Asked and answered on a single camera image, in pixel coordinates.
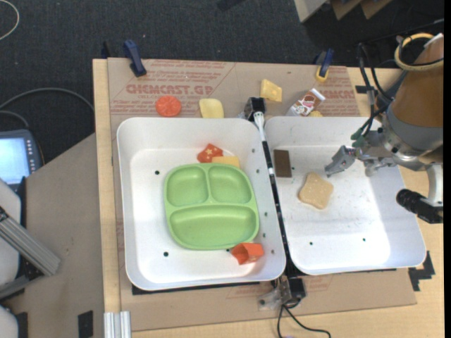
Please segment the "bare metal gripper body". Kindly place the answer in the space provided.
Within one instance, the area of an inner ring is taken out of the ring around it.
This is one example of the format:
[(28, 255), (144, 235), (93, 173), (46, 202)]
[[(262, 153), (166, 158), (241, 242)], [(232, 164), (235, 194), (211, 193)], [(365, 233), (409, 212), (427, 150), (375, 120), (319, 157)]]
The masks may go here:
[(370, 158), (391, 158), (393, 166), (402, 166), (413, 171), (426, 170), (432, 165), (443, 167), (443, 148), (433, 151), (419, 151), (405, 144), (392, 132), (384, 129), (372, 130), (359, 140), (356, 159), (364, 162)]

